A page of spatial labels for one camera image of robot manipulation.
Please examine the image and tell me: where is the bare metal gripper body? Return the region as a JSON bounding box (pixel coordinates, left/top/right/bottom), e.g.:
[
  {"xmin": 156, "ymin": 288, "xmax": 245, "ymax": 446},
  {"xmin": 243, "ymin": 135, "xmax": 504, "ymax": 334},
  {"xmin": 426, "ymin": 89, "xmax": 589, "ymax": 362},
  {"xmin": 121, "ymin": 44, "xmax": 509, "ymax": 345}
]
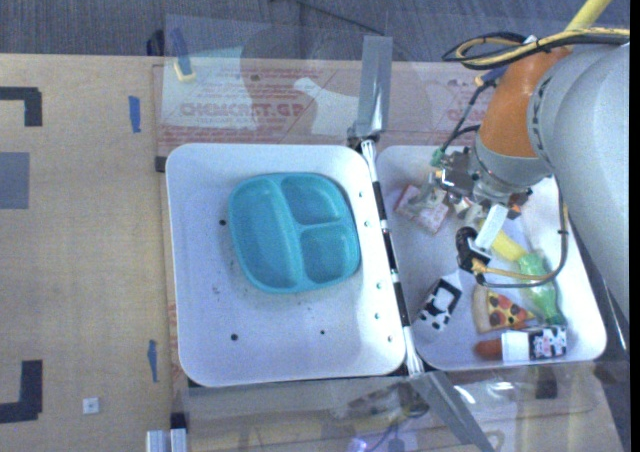
[{"xmin": 433, "ymin": 147, "xmax": 532, "ymax": 205}]

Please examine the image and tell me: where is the red and white packet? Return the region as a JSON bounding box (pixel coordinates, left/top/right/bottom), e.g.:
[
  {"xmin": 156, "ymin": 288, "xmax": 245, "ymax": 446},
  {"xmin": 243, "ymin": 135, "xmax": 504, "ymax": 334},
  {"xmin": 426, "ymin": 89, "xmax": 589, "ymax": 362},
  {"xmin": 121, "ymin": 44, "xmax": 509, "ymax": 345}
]
[{"xmin": 393, "ymin": 183, "xmax": 451, "ymax": 236}]

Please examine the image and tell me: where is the yellow banana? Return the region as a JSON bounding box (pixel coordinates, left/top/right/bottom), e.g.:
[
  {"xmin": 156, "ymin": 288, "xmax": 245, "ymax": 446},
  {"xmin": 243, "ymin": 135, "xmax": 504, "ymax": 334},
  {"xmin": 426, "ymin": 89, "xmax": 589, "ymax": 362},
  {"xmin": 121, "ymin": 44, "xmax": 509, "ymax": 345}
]
[{"xmin": 478, "ymin": 218, "xmax": 529, "ymax": 262}]

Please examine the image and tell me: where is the thin black and white rod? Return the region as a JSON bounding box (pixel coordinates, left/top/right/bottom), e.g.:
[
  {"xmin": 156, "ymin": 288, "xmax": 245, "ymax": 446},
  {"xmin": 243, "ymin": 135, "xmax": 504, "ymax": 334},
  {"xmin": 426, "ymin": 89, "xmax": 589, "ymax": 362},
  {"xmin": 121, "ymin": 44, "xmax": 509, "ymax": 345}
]
[{"xmin": 360, "ymin": 138, "xmax": 425, "ymax": 377}]

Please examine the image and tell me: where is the black and white cow carton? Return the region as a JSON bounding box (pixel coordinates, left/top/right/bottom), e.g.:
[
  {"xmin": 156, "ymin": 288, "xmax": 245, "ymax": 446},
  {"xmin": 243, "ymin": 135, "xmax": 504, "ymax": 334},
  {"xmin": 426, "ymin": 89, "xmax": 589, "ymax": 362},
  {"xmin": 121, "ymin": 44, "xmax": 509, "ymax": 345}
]
[{"xmin": 413, "ymin": 277, "xmax": 463, "ymax": 332}]

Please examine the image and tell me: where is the toy pizza slice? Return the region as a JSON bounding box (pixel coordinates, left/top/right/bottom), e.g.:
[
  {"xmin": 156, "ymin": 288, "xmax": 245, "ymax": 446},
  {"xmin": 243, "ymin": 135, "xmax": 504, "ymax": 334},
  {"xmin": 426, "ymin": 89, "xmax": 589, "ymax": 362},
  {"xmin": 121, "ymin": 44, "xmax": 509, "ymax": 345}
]
[{"xmin": 471, "ymin": 284, "xmax": 537, "ymax": 335}]

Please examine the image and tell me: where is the green plastic bottle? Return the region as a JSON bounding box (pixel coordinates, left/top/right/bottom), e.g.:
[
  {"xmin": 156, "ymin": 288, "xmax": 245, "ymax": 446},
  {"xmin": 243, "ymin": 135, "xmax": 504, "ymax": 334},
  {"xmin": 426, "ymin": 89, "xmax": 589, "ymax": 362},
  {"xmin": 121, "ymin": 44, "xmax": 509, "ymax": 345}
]
[{"xmin": 516, "ymin": 250, "xmax": 567, "ymax": 327}]

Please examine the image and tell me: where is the white plastic tray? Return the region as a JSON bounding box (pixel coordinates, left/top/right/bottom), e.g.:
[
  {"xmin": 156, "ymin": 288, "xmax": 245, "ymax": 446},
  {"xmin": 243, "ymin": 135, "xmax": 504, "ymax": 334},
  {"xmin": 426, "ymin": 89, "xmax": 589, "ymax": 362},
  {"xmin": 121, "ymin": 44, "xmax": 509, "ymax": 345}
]
[
  {"xmin": 164, "ymin": 142, "xmax": 408, "ymax": 388},
  {"xmin": 374, "ymin": 144, "xmax": 608, "ymax": 373}
]

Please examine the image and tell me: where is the orange sausage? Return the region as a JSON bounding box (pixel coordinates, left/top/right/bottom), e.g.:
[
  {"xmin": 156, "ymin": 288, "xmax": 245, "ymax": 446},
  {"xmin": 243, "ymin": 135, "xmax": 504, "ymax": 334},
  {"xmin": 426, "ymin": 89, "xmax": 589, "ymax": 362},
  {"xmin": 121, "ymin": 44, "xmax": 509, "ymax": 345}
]
[{"xmin": 474, "ymin": 338, "xmax": 504, "ymax": 361}]

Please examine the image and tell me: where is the blue divided plate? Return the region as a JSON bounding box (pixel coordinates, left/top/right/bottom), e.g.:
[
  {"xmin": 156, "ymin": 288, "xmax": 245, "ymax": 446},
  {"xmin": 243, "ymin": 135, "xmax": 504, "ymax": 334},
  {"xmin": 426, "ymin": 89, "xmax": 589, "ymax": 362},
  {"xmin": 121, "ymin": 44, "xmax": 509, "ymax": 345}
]
[{"xmin": 227, "ymin": 172, "xmax": 363, "ymax": 296}]

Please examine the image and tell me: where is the white cow print bottle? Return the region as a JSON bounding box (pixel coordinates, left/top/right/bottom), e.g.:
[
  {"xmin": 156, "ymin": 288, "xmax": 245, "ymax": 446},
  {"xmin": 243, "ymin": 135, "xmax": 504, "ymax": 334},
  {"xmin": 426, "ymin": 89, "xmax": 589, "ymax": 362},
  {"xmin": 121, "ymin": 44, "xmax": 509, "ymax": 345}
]
[{"xmin": 500, "ymin": 325, "xmax": 569, "ymax": 363}]

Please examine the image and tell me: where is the brown cardboard board red print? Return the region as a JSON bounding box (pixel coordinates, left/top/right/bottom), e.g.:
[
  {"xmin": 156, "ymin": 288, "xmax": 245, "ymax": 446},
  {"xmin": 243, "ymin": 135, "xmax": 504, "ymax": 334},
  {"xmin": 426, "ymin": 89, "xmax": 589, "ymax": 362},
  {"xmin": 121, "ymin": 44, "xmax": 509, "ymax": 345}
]
[{"xmin": 152, "ymin": 57, "xmax": 601, "ymax": 422}]

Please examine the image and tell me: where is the black cylinder on white bracket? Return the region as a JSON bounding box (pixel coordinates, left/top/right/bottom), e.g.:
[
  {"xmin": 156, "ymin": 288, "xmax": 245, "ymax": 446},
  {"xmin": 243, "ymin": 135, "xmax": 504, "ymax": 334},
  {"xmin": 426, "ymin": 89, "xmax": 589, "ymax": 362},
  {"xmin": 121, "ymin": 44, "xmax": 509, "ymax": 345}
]
[{"xmin": 455, "ymin": 203, "xmax": 510, "ymax": 275}]

